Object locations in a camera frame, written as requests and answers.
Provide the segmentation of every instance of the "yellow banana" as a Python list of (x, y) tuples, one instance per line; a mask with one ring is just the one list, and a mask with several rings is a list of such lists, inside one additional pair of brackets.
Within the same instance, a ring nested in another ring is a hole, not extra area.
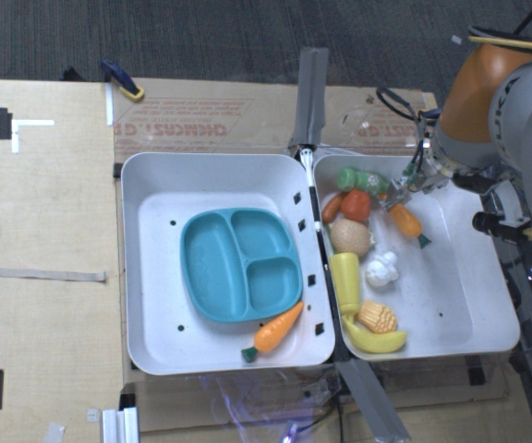
[(367, 353), (392, 353), (405, 344), (407, 333), (403, 330), (388, 333), (373, 333), (354, 322), (354, 316), (342, 315), (342, 323), (350, 337), (350, 341), (359, 350)]

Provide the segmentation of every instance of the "green bottle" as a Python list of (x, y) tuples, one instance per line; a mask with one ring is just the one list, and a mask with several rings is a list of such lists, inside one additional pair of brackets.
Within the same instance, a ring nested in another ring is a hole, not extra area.
[(384, 194), (389, 188), (387, 181), (379, 175), (357, 171), (350, 167), (345, 167), (338, 173), (336, 184), (343, 192), (357, 188), (374, 196)]

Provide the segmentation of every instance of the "teal compartment dish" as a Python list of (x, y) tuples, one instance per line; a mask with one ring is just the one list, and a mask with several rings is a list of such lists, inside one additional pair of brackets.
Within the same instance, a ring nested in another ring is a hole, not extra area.
[(190, 299), (202, 315), (235, 323), (272, 317), (301, 297), (295, 244), (262, 209), (221, 209), (191, 218), (180, 240)]

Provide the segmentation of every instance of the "black fabric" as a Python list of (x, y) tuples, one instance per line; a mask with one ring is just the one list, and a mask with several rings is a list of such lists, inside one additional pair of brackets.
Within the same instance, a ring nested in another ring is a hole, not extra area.
[[(329, 85), (422, 89), (444, 102), (475, 44), (532, 0), (0, 0), (0, 78), (131, 77), (296, 84), (301, 47), (330, 49)], [(532, 38), (532, 21), (522, 35)], [(458, 45), (452, 37), (463, 42)]]

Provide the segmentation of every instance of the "gray strap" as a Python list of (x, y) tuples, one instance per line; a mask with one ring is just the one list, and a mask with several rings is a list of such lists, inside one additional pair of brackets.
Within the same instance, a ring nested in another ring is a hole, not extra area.
[(68, 272), (65, 270), (0, 268), (0, 277), (51, 279), (54, 281), (104, 282), (106, 272)]

